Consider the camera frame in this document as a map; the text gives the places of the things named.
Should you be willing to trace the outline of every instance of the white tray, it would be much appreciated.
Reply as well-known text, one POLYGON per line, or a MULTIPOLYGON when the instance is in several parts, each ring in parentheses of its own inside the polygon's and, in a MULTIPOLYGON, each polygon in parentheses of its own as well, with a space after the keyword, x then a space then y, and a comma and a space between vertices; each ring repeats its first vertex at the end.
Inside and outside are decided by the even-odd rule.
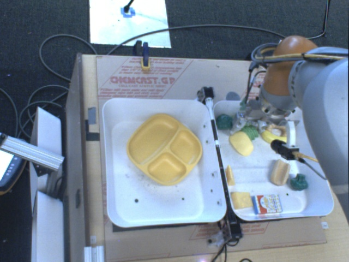
POLYGON ((101 154, 107 179, 107 212, 120 227, 217 222, 226 212, 213 132, 207 108, 194 100, 116 98, 103 106, 101 154), (156 183, 128 158, 126 145, 149 117, 165 113, 200 140, 199 163, 179 184, 156 183))
MULTIPOLYGON (((239 110, 237 101, 220 101, 214 106, 215 117, 221 114, 233 116, 239 110)), ((315 156, 309 145, 303 125, 302 112, 298 109, 291 120, 300 120, 296 126, 296 144, 300 152, 308 156, 315 156)), ((281 219, 293 217, 325 216, 333 209, 333 198, 328 181, 321 179, 306 165, 297 161, 290 161, 290 177, 297 173, 306 175, 308 189, 303 191, 293 190, 288 183, 276 186, 270 182, 270 175, 274 162, 282 159, 276 154, 260 136, 253 140, 254 150, 251 155, 244 157, 237 153, 229 143, 229 130, 219 130, 218 139, 221 145, 222 161, 225 168, 230 165, 236 185, 230 186, 230 192, 249 192, 251 196, 278 194, 281 201, 282 213, 269 215, 256 215, 253 208, 234 209, 238 217, 246 221, 260 221, 266 219, 281 219)), ((324 175, 319 164, 311 165, 324 175)))

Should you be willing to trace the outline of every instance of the dark floor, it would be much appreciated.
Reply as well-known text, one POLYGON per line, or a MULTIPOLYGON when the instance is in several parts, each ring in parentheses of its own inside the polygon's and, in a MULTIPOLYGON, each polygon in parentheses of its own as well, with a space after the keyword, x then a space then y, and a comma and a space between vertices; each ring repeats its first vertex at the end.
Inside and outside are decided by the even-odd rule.
MULTIPOLYGON (((312 37, 321 33, 326 0, 165 0, 169 26, 204 23, 253 26, 312 37)), ((349 0, 332 0, 327 34, 319 46, 348 48, 349 0)), ((68 83, 50 74, 40 63, 40 44, 49 36, 65 33, 89 40, 89 0, 0 0, 0 88, 13 99, 18 111, 33 91, 45 85, 68 83)), ((152 49, 153 56, 246 59, 258 45, 280 38, 243 29, 192 29, 170 33, 171 49, 152 49)), ((94 45, 99 54, 112 46, 94 45)), ((77 52, 90 53, 73 39, 55 39, 43 49, 53 69, 70 77, 77 52)), ((130 47, 115 52, 131 55, 130 47)), ((56 90, 38 99, 51 100, 56 90)), ((15 135, 15 115, 0 93, 0 132, 15 135)), ((0 260, 30 261, 31 212, 29 174, 25 171, 11 193, 0 197, 0 260)))

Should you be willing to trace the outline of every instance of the blue tape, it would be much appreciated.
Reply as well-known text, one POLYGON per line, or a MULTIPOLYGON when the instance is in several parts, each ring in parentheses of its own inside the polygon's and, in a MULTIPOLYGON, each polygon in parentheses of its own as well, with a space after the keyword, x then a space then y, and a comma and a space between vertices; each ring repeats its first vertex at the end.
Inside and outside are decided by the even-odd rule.
POLYGON ((124 7, 121 7, 121 14, 123 15, 123 17, 130 18, 136 15, 136 11, 134 8, 130 8, 128 13, 125 13, 124 7))

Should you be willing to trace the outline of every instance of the device screen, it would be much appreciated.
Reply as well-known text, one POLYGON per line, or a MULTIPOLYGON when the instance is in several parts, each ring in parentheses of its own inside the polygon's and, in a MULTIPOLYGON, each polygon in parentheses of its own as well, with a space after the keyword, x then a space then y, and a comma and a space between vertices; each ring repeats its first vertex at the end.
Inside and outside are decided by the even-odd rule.
POLYGON ((0 180, 4 176, 7 167, 10 165, 13 154, 0 150, 0 180))

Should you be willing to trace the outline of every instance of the yellow plate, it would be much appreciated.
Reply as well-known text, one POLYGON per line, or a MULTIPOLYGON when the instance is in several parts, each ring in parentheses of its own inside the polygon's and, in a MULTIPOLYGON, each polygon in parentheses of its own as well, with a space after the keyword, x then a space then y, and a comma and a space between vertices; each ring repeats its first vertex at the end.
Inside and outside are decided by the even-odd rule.
POLYGON ((130 160, 163 185, 182 181, 202 156, 195 134, 172 116, 157 114, 144 122, 127 143, 130 160))

